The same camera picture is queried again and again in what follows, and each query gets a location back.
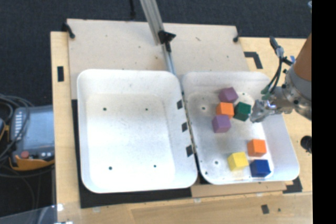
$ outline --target yellow cube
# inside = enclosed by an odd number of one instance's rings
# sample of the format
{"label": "yellow cube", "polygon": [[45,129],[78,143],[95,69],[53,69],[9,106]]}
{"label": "yellow cube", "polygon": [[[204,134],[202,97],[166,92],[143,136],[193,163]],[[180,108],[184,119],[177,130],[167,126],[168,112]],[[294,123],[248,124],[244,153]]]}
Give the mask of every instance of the yellow cube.
{"label": "yellow cube", "polygon": [[231,171],[236,171],[243,169],[248,166],[248,160],[246,158],[245,152],[236,152],[228,156],[227,161],[229,162],[229,167]]}

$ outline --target white tray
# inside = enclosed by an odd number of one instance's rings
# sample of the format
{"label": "white tray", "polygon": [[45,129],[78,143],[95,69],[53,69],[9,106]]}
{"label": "white tray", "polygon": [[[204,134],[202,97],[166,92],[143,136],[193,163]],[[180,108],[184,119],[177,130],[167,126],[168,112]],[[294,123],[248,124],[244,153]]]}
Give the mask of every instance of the white tray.
{"label": "white tray", "polygon": [[81,177],[95,193],[190,187],[197,178],[180,83],[166,71],[83,71],[77,80]]}
{"label": "white tray", "polygon": [[[191,131],[203,177],[212,184],[223,185],[259,181],[287,181],[299,174],[296,158],[282,115],[267,117],[261,123],[231,119],[231,129],[226,133],[214,133],[212,119],[220,100],[221,89],[234,87],[239,101],[253,107],[260,91],[269,83],[269,78],[259,72],[191,72],[184,76],[182,85],[186,108],[191,122]],[[265,139],[267,154],[249,157],[247,143],[253,139]],[[254,159],[267,159],[271,173],[252,177],[249,166],[232,172],[227,158],[231,153],[244,151],[249,163]]]}

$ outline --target orange object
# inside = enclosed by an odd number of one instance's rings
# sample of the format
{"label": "orange object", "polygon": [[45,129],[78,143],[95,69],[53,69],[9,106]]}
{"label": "orange object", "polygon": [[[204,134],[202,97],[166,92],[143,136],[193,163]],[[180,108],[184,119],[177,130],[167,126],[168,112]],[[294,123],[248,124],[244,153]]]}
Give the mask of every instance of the orange object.
{"label": "orange object", "polygon": [[232,103],[221,102],[216,107],[217,115],[227,115],[231,119],[235,115],[235,109]]}
{"label": "orange object", "polygon": [[251,157],[262,157],[267,153],[266,142],[262,139],[252,139],[247,143],[247,153]]}

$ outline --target block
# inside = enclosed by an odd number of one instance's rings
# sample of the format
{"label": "block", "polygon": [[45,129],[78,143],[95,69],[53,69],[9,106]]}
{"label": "block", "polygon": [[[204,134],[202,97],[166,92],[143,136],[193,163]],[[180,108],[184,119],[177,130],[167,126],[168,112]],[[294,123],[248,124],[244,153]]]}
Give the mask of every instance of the block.
{"label": "block", "polygon": [[266,159],[255,159],[250,164],[250,170],[252,177],[266,177],[271,173]]}
{"label": "block", "polygon": [[212,120],[215,133],[226,133],[231,128],[231,122],[227,115],[216,115]]}
{"label": "block", "polygon": [[238,99],[238,94],[233,87],[224,88],[220,91],[218,98],[221,102],[234,103]]}
{"label": "block", "polygon": [[241,120],[241,121],[246,121],[251,114],[251,106],[249,104],[239,102],[235,106],[235,115],[233,118]]}
{"label": "block", "polygon": [[247,154],[251,157],[262,157],[267,153],[266,142],[262,139],[252,139],[247,143]]}
{"label": "block", "polygon": [[227,115],[231,119],[235,115],[234,107],[232,103],[221,102],[216,107],[217,115]]}
{"label": "block", "polygon": [[244,169],[248,166],[248,160],[245,152],[236,152],[228,156],[227,161],[231,171]]}

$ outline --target dark floor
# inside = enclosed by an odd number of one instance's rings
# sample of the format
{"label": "dark floor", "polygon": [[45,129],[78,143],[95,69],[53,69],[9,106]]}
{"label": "dark floor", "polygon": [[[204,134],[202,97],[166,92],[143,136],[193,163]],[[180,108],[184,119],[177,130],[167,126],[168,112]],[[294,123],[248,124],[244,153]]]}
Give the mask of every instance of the dark floor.
{"label": "dark floor", "polygon": [[[242,36],[306,38],[310,0],[157,0],[167,23],[235,25]],[[144,21],[139,0],[137,16]],[[0,93],[52,103],[50,38],[67,18],[129,20],[129,0],[0,0]],[[38,206],[51,205],[51,175],[30,178]],[[0,216],[30,210],[21,179],[0,178]]]}

